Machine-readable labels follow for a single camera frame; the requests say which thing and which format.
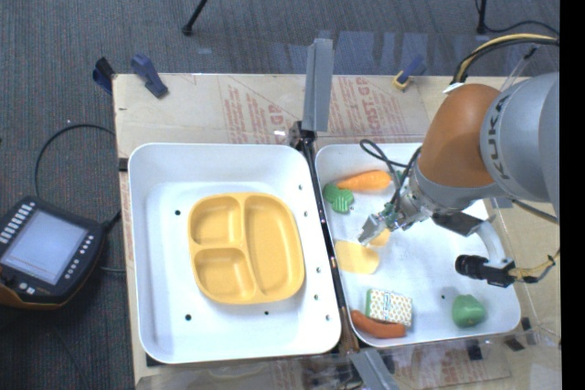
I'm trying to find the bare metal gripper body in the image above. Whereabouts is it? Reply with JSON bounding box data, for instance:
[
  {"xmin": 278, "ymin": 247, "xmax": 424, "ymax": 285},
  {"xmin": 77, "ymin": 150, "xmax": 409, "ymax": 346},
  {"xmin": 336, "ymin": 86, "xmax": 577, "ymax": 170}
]
[{"xmin": 379, "ymin": 189, "xmax": 432, "ymax": 231}]

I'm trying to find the small yellow chip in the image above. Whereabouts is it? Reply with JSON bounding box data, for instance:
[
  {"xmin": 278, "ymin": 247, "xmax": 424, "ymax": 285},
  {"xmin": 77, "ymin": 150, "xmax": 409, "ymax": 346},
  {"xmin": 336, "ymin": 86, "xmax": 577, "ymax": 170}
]
[{"xmin": 368, "ymin": 227, "xmax": 392, "ymax": 248}]

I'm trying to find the large yellow chip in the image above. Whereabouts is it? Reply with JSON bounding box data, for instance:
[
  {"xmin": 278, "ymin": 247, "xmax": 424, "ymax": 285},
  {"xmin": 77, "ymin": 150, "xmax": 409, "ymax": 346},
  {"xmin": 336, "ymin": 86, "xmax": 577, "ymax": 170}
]
[{"xmin": 334, "ymin": 239, "xmax": 381, "ymax": 276}]

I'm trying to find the green broccoli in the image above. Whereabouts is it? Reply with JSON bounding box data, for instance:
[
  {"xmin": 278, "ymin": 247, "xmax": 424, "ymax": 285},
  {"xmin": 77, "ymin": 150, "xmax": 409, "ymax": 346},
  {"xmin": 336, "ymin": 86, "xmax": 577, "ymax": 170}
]
[{"xmin": 322, "ymin": 182, "xmax": 356, "ymax": 214}]

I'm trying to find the orange carrot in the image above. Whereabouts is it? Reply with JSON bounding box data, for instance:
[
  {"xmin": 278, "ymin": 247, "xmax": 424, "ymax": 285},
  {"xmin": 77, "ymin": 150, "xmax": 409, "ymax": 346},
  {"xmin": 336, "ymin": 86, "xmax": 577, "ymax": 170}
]
[{"xmin": 335, "ymin": 169, "xmax": 394, "ymax": 194}]

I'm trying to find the white plastic tray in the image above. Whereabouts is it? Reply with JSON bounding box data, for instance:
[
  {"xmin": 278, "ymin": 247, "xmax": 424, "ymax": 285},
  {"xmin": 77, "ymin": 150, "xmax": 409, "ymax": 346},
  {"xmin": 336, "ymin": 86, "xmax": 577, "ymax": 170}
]
[
  {"xmin": 314, "ymin": 142, "xmax": 523, "ymax": 350},
  {"xmin": 127, "ymin": 142, "xmax": 344, "ymax": 365}
]

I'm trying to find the green patterned carton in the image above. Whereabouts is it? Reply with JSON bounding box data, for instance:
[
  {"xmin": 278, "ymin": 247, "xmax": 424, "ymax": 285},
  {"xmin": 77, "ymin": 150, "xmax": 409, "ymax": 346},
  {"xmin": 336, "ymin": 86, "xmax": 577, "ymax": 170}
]
[{"xmin": 364, "ymin": 288, "xmax": 414, "ymax": 328}]

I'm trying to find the orange sausage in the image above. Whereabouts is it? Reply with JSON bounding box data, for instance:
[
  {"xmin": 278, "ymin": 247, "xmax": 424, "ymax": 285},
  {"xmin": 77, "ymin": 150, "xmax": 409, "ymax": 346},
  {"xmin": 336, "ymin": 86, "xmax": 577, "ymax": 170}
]
[{"xmin": 349, "ymin": 309, "xmax": 408, "ymax": 340}]

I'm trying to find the yellow divided plate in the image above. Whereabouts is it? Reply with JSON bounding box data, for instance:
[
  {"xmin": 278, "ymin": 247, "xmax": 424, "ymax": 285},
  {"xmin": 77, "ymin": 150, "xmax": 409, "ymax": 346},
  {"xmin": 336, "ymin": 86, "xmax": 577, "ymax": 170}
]
[{"xmin": 186, "ymin": 192, "xmax": 307, "ymax": 306}]

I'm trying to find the green bell pepper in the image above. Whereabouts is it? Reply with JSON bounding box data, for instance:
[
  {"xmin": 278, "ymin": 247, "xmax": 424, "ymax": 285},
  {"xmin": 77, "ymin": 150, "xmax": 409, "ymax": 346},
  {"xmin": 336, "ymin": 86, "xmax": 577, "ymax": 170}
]
[{"xmin": 452, "ymin": 294, "xmax": 488, "ymax": 329}]

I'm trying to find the brown cardboard board red print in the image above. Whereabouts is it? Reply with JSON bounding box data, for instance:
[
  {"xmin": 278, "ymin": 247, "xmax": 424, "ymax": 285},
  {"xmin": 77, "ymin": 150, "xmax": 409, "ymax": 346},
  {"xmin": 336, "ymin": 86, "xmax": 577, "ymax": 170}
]
[{"xmin": 112, "ymin": 72, "xmax": 561, "ymax": 390}]

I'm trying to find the black cylinder on white bracket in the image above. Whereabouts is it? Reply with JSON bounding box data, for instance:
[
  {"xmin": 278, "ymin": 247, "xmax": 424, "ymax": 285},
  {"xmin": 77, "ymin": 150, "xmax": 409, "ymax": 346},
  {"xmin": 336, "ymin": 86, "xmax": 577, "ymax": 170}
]
[{"xmin": 453, "ymin": 219, "xmax": 517, "ymax": 289}]

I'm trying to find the black block with wires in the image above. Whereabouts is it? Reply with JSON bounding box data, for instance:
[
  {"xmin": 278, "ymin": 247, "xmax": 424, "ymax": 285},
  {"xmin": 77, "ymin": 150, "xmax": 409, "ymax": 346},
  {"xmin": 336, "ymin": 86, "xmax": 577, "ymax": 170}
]
[{"xmin": 287, "ymin": 121, "xmax": 317, "ymax": 152}]

